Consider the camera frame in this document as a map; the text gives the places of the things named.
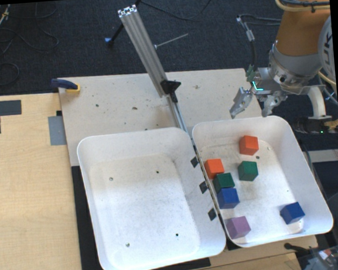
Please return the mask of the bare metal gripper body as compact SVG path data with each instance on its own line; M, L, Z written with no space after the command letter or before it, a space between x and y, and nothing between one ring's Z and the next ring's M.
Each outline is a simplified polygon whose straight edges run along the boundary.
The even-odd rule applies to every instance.
M302 94L310 80L310 75L293 72L279 63L257 69L250 66L247 71L251 91L256 95Z

